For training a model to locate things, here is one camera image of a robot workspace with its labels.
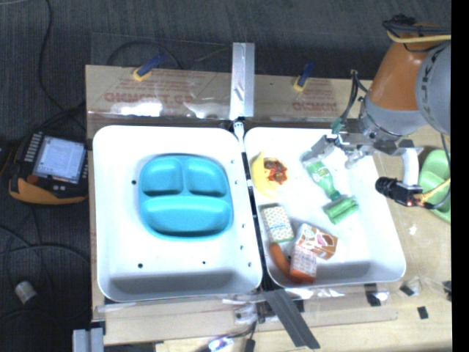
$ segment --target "metal bar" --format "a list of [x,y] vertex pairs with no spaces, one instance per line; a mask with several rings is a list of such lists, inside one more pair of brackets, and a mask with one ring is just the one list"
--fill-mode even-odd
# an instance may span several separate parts
[[284,325],[295,347],[321,348],[301,316],[300,311],[293,304],[292,299],[284,289],[266,291],[263,293],[263,296],[277,314],[282,325]]
[[103,329],[73,330],[73,352],[104,352]]
[[229,119],[254,115],[254,44],[233,43]]

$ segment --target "food package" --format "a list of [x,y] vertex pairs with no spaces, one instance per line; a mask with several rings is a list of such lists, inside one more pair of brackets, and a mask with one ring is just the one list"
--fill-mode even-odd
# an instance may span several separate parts
[[293,249],[292,264],[290,266],[290,275],[313,283],[316,279],[317,262],[316,254],[312,250],[295,244]]
[[271,243],[282,243],[295,238],[288,215],[282,206],[264,208],[261,215]]
[[337,237],[303,223],[298,228],[296,244],[311,250],[319,258],[328,260],[336,252]]

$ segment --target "gray carpet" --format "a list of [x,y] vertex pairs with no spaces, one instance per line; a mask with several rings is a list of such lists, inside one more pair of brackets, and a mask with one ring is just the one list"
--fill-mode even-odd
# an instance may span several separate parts
[[[404,13],[451,26],[451,0],[0,1],[3,140],[19,140],[84,100],[85,65],[105,64],[118,46],[103,42],[103,34],[221,47],[250,42],[256,45],[258,73],[297,75],[311,60],[316,77],[349,78],[356,69],[371,79],[390,45],[384,20]],[[145,45],[124,48],[113,65],[138,62],[144,51],[151,52]],[[178,61],[181,67],[191,63]],[[229,70],[230,61],[222,51],[204,69]],[[74,118],[57,128],[83,136],[84,111]],[[87,327],[91,317],[88,202],[25,205],[8,195],[3,176],[0,205],[0,351],[71,351],[72,330]],[[46,244],[72,250],[24,249]],[[23,279],[39,293],[31,309],[12,290]]]

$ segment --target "blue divided plate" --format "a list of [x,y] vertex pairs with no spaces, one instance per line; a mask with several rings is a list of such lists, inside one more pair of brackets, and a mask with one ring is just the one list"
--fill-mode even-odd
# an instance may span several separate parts
[[139,207],[145,227],[158,236],[205,238],[233,221],[228,178],[213,160],[162,155],[140,172]]

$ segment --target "gray bracket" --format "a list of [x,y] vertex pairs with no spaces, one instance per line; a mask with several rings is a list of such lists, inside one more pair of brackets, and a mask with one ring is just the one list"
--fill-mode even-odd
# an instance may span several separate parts
[[262,295],[277,314],[295,347],[321,348],[300,311],[284,289],[266,291]]

